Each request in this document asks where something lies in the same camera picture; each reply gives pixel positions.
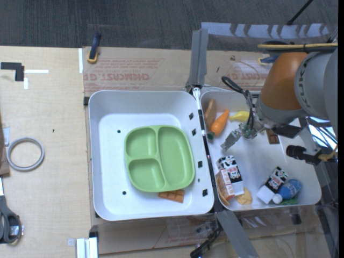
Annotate grey tape roll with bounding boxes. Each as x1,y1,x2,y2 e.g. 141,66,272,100
6,137,45,172

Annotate cow print milk carton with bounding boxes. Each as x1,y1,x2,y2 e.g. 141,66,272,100
216,155,245,196
256,166,290,205

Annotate black block with thin wires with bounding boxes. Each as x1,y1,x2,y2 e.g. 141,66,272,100
189,226,224,258

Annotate green divided plate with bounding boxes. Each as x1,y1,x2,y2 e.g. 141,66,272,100
124,124,196,194

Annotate black cylinder on white bracket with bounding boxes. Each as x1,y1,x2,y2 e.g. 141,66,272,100
285,116,323,167

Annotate white plastic tray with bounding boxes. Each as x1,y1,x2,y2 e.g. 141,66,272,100
199,90,323,212
88,90,216,222

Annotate green flat toy leaf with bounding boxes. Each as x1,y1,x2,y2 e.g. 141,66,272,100
279,196,299,206

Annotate orange-brown biscuit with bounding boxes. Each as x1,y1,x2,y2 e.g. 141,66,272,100
158,189,186,204

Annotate orange carton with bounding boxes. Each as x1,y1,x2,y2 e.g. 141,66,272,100
214,168,236,202

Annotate grey handled scissors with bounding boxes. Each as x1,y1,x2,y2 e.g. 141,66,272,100
0,194,23,245

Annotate blue bottle with white cap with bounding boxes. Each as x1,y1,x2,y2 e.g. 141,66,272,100
271,178,303,205

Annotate brown bread slice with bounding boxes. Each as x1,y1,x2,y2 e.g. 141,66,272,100
204,98,217,130

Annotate brown cardboard board, red print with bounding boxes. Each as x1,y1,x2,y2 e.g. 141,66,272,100
81,46,325,255

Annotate yellow curved toy food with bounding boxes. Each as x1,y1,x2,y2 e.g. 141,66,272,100
215,176,231,207

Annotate yellow banana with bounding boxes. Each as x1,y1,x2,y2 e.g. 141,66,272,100
228,110,251,123

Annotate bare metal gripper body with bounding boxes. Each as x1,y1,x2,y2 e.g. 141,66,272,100
238,108,267,140

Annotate orange carrot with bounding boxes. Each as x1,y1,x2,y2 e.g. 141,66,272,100
206,109,230,141

